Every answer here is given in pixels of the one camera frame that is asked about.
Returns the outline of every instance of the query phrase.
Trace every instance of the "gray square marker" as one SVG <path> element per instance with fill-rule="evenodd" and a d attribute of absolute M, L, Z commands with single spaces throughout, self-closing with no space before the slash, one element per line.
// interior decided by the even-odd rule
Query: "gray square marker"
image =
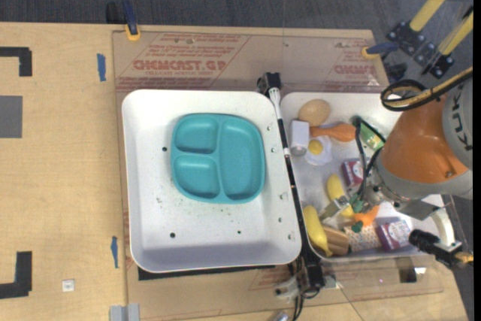
<path fill-rule="evenodd" d="M 0 95 L 0 138 L 22 137 L 22 96 Z"/>

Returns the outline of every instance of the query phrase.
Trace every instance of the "black bracket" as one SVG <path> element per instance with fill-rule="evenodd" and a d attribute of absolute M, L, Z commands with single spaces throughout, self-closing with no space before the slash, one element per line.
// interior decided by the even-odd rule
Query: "black bracket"
<path fill-rule="evenodd" d="M 0 56 L 18 57 L 20 77 L 32 76 L 32 52 L 28 47 L 0 47 Z"/>
<path fill-rule="evenodd" d="M 390 65 L 389 63 L 386 63 L 384 65 L 384 70 L 386 71 L 389 83 L 398 82 L 404 74 L 406 74 L 407 64 L 404 62 L 399 63 L 398 65 Z"/>
<path fill-rule="evenodd" d="M 386 38 L 399 44 L 399 48 L 407 55 L 412 56 L 425 43 L 425 36 L 413 31 L 408 22 L 399 22 Z"/>
<path fill-rule="evenodd" d="M 266 72 L 257 80 L 257 90 L 269 98 L 269 89 L 276 87 L 280 89 L 282 83 L 278 72 Z"/>
<path fill-rule="evenodd" d="M 437 79 L 440 79 L 452 65 L 454 65 L 454 59 L 450 55 L 441 55 L 432 68 L 429 69 L 429 72 Z"/>
<path fill-rule="evenodd" d="M 0 283 L 0 299 L 26 297 L 32 290 L 32 252 L 17 252 L 15 281 Z"/>

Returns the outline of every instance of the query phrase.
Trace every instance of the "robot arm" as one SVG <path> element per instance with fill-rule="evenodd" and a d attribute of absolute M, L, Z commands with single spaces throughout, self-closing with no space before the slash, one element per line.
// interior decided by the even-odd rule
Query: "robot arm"
<path fill-rule="evenodd" d="M 399 89 L 422 92 L 388 98 Z M 472 67 L 436 89 L 413 81 L 395 83 L 382 94 L 389 110 L 403 111 L 386 142 L 365 166 L 365 183 L 351 199 L 354 211 L 368 211 L 381 201 L 410 217 L 431 217 L 440 237 L 415 230 L 410 242 L 448 266 L 466 256 L 454 238 L 446 209 L 423 201 L 428 195 L 473 198 Z"/>

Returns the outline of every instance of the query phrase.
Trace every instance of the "wire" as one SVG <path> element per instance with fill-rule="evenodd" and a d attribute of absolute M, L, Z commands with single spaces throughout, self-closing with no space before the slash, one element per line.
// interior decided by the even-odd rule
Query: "wire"
<path fill-rule="evenodd" d="M 306 295 L 306 293 L 309 292 L 309 291 L 306 291 L 306 292 L 302 293 L 302 296 L 303 296 L 305 299 L 310 300 L 310 299 L 316 297 L 316 296 L 319 294 L 320 291 L 321 291 L 321 289 L 316 289 L 316 290 L 314 290 L 314 293 L 311 294 L 311 295 Z"/>
<path fill-rule="evenodd" d="M 400 80 L 399 82 L 386 87 L 381 92 L 381 102 L 385 108 L 391 111 L 410 110 L 439 98 L 442 94 L 448 92 L 472 76 L 473 66 L 430 89 L 426 89 L 426 87 L 415 80 Z M 415 92 L 415 95 L 389 99 L 389 96 L 395 95 L 397 92 Z"/>
<path fill-rule="evenodd" d="M 299 258 L 297 258 L 295 261 L 295 269 L 294 269 L 293 262 L 289 263 L 287 267 L 289 268 L 289 273 L 291 274 L 291 276 L 296 275 L 299 272 L 299 268 L 300 268 Z M 299 318 L 299 315 L 301 314 L 302 307 L 299 310 L 299 302 L 301 300 L 300 298 L 302 298 L 302 295 L 298 295 L 294 301 L 294 315 L 292 316 L 293 321 Z"/>
<path fill-rule="evenodd" d="M 294 315 L 292 316 L 292 321 L 296 321 L 302 312 L 302 307 L 304 306 L 304 297 L 302 295 L 295 299 L 294 305 Z"/>
<path fill-rule="evenodd" d="M 383 142 L 383 144 L 386 142 L 386 139 L 384 138 L 383 135 L 381 135 L 373 126 L 371 126 L 368 122 L 363 120 L 361 117 L 354 117 L 352 120 L 352 124 L 355 126 L 355 142 L 358 147 L 359 151 L 359 156 L 361 158 L 361 166 L 362 166 L 362 182 L 361 185 L 358 188 L 357 193 L 355 194 L 356 198 L 358 201 L 362 201 L 365 196 L 365 190 L 366 190 L 366 180 L 369 176 L 369 173 L 371 172 L 371 169 L 376 162 L 376 159 L 378 155 L 380 154 L 380 149 L 377 149 L 376 152 L 373 154 L 371 159 L 369 160 L 369 163 L 366 164 L 366 154 L 364 152 L 364 148 L 362 146 L 361 142 L 361 125 L 366 126 L 369 130 L 371 130 L 377 137 L 380 138 L 380 140 Z"/>

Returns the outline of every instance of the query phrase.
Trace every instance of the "wooden table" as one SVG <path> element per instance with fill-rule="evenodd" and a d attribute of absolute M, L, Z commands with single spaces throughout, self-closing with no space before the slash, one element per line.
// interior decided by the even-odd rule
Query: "wooden table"
<path fill-rule="evenodd" d="M 33 76 L 21 77 L 18 58 L 0 57 L 0 96 L 21 96 L 23 106 L 21 138 L 0 138 L 2 285 L 15 280 L 17 252 L 32 252 L 32 288 L 28 296 L 1 299 L 0 319 L 107 320 L 111 305 L 125 306 L 134 297 L 140 303 L 142 319 L 150 321 L 199 317 L 204 321 L 269 320 L 283 307 L 292 312 L 292 304 L 265 307 L 259 303 L 254 310 L 240 306 L 235 315 L 219 316 L 222 311 L 216 305 L 211 313 L 199 313 L 189 309 L 186 299 L 179 300 L 177 315 L 144 314 L 148 306 L 143 304 L 141 290 L 146 290 L 146 302 L 153 294 L 147 292 L 149 284 L 136 286 L 137 292 L 131 292 L 123 252 L 112 48 L 112 31 L 121 28 L 0 23 L 0 47 L 28 47 L 33 64 Z M 253 31 L 178 26 L 143 26 L 142 30 Z M 262 32 L 282 34 L 279 29 Z M 105 81 L 99 77 L 98 54 L 105 57 Z M 117 242 L 117 260 L 111 249 L 113 240 Z M 376 268 L 385 269 L 385 273 L 394 269 L 389 264 L 369 265 L 361 276 Z M 344 274 L 348 281 L 348 271 L 341 269 L 338 274 Z M 217 276 L 217 284 L 222 285 L 224 280 L 241 282 L 245 273 Z M 426 276 L 431 283 L 414 290 L 413 295 L 360 298 L 340 289 L 323 290 L 317 301 L 306 301 L 301 319 L 467 319 L 452 273 L 433 262 Z M 353 287 L 362 287 L 362 279 Z M 74 289 L 70 280 L 74 280 Z M 202 288 L 202 280 L 200 276 L 193 281 Z M 189 292 L 188 282 L 183 277 L 169 278 L 162 290 L 171 293 L 172 299 L 164 301 L 175 301 L 184 289 Z M 409 284 L 398 285 L 402 291 Z M 198 290 L 194 295 L 204 293 Z M 223 295 L 226 304 L 242 302 L 228 292 Z"/>

